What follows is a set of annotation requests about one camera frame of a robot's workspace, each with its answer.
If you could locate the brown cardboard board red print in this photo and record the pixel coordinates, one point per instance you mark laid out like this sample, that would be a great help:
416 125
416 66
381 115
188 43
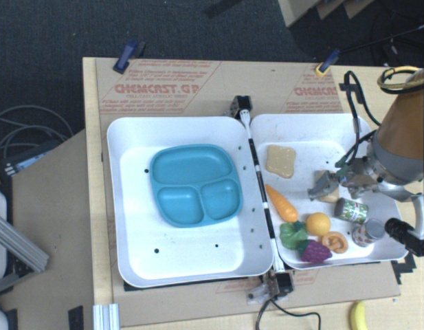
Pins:
259 88

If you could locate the beige toy food piece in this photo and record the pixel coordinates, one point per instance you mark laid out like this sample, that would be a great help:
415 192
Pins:
330 198

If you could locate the blue divided plate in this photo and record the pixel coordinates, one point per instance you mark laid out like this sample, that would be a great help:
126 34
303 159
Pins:
194 184

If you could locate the orange carrot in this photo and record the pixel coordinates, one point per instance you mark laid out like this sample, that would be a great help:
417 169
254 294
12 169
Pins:
284 205

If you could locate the purple grapes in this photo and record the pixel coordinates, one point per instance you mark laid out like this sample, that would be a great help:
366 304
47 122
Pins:
314 251

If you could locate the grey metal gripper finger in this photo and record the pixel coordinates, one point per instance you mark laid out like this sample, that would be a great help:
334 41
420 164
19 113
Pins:
321 187

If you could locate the yellow orange fruit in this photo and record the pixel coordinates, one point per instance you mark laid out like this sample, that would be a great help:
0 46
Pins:
318 224

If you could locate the thin black and white rod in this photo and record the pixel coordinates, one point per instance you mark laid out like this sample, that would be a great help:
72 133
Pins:
260 184

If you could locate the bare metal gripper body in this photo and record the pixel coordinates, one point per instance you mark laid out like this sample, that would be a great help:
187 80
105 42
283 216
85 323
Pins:
361 175

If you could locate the yellow banana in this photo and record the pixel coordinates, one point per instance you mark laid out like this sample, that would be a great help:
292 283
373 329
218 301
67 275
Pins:
358 316

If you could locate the black cylinder on white bracket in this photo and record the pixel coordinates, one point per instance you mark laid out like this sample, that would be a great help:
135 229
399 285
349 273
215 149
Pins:
404 234

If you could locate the orange pretzel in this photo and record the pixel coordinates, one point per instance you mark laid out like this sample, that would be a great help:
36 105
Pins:
339 244

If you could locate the red and white can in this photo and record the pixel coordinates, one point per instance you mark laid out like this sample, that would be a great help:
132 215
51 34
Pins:
368 234

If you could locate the white plastic tray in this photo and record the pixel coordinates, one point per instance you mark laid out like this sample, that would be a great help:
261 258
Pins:
311 132
184 253

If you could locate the beige bread slice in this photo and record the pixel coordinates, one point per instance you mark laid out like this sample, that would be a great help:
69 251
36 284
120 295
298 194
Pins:
281 161

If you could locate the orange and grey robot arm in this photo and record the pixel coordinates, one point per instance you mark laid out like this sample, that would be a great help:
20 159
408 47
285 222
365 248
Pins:
400 126

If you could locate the green broccoli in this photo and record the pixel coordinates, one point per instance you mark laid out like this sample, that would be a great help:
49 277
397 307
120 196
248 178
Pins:
291 235

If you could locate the green can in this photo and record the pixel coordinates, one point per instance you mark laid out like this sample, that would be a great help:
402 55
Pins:
352 211

